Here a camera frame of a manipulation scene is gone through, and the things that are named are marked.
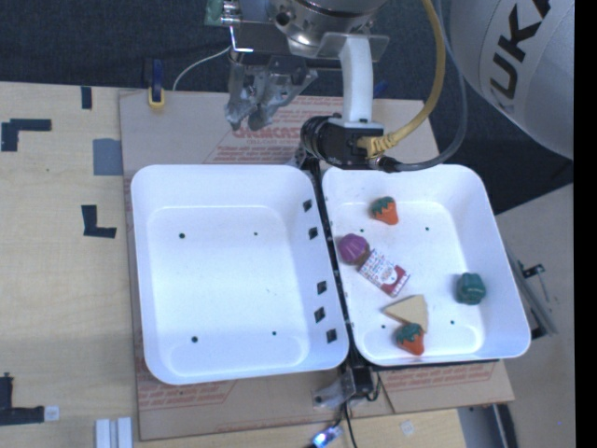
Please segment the wooden table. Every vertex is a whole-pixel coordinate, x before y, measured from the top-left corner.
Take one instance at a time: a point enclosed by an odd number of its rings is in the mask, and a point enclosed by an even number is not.
[[[138,441],[131,295],[120,175],[96,176],[93,140],[119,140],[118,89],[0,83],[0,121],[51,119],[0,152],[0,371],[15,407],[56,405],[60,419],[0,427],[0,447],[93,446],[94,422],[131,417],[135,446],[301,447],[324,426],[305,425]],[[81,206],[115,238],[85,237]],[[401,429],[404,422],[412,433]],[[367,448],[464,448],[456,410],[356,419]],[[333,446],[350,447],[346,433]]]

